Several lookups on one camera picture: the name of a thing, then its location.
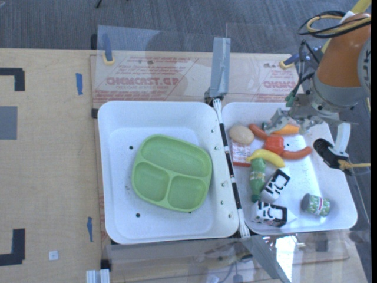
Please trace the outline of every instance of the toy banana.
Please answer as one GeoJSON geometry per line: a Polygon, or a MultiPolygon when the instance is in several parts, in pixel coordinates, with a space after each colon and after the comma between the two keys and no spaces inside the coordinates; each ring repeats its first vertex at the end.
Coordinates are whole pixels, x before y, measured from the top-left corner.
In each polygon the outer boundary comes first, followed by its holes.
{"type": "Polygon", "coordinates": [[[271,164],[273,164],[276,167],[285,167],[284,160],[277,155],[276,153],[273,153],[270,150],[266,149],[257,149],[253,152],[252,155],[246,158],[246,160],[249,162],[255,158],[262,158],[271,164]]]}

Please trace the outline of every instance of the wooden surface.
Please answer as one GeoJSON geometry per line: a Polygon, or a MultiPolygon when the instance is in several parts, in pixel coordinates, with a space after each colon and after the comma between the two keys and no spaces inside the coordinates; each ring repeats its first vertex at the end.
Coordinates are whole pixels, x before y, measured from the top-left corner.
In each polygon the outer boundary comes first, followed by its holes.
{"type": "MultiPolygon", "coordinates": [[[[12,251],[13,229],[24,228],[26,236],[25,259],[0,266],[0,282],[84,282],[87,270],[100,268],[94,53],[0,49],[0,66],[23,68],[26,85],[16,92],[14,79],[0,76],[0,106],[18,108],[17,139],[0,140],[0,254],[12,251]],[[76,73],[82,74],[82,95],[76,73]],[[49,261],[51,251],[59,252],[58,260],[49,261]]],[[[293,282],[366,282],[354,244],[345,245],[346,254],[336,261],[294,265],[293,282]]],[[[266,275],[249,276],[260,279],[266,275]]]]}

